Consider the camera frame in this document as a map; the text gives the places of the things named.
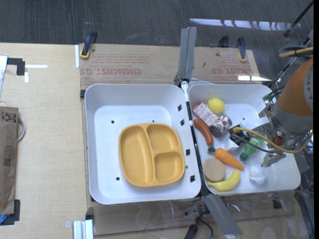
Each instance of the yellow divided plate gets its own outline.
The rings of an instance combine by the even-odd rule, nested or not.
[[[173,183],[185,171],[179,137],[166,124],[145,123],[126,127],[120,134],[119,154],[124,176],[135,186]]]

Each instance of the wooden table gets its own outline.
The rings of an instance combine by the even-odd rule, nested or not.
[[[26,133],[18,143],[15,198],[20,220],[0,227],[0,239],[71,239],[68,221],[87,211],[80,72],[74,45],[0,43],[0,54],[22,58],[29,82],[6,68],[1,101],[19,108]],[[241,220],[245,238],[309,238],[298,203],[287,216]],[[213,224],[215,238],[224,238]],[[188,228],[114,234],[99,238],[183,238]],[[201,226],[196,238],[208,236]]]

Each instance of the yellow cable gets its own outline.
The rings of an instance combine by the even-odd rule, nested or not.
[[[244,128],[244,127],[234,127],[233,128],[233,132],[234,133],[239,133],[239,131],[247,131],[250,133],[255,134],[256,136],[260,137],[261,139],[265,140],[267,143],[269,143],[272,147],[282,151],[282,152],[286,152],[286,153],[298,153],[300,151],[302,151],[308,144],[308,142],[311,140],[312,135],[314,134],[314,131],[312,130],[308,139],[304,142],[304,144],[301,146],[301,148],[297,149],[297,150],[287,150],[287,149],[283,149],[280,146],[276,145],[275,143],[273,143],[272,141],[270,141],[269,139],[267,139],[266,137],[264,137],[262,134],[259,134],[251,129],[248,128]]]
[[[310,48],[305,48],[305,49],[300,49],[300,50],[280,53],[279,56],[280,57],[296,56],[297,54],[301,54],[301,53],[305,53],[305,52],[309,52],[309,51],[313,51],[313,50],[314,50],[314,48],[310,47]]]

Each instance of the toy lemon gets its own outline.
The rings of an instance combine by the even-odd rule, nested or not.
[[[208,101],[208,107],[213,113],[221,113],[225,110],[225,104],[219,98],[212,98]]]

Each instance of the toy banana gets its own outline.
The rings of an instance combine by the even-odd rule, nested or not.
[[[240,180],[240,171],[234,170],[232,174],[224,181],[207,182],[208,186],[214,187],[218,191],[228,191],[234,188]]]

